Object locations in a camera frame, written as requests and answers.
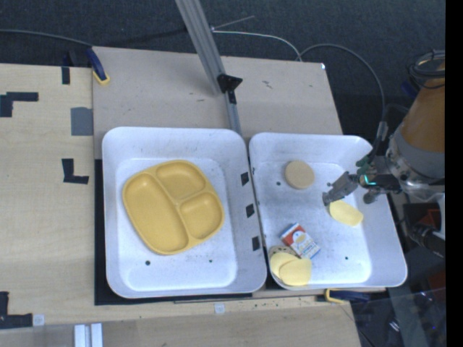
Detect chocolate chip biscuit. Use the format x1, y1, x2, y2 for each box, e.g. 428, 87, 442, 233
268, 245, 294, 258

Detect white plastic tray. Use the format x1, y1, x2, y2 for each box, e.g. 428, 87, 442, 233
248, 132, 409, 291
101, 126, 268, 299

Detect pale wood board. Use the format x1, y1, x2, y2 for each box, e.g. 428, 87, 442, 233
92, 46, 387, 300

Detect yellow divided plate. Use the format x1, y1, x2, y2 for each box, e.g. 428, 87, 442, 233
122, 159, 226, 256

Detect yellow round crisp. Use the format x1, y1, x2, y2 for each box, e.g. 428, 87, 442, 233
279, 257, 313, 288
269, 252, 300, 278

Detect tan round biscuit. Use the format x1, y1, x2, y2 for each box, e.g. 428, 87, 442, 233
284, 160, 315, 191

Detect yellow oval crisp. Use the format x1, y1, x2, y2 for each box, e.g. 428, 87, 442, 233
328, 199, 365, 228

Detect red and white carton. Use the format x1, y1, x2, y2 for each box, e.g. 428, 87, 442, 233
280, 222, 322, 260

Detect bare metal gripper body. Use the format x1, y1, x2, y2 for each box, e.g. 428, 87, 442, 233
357, 149, 446, 196

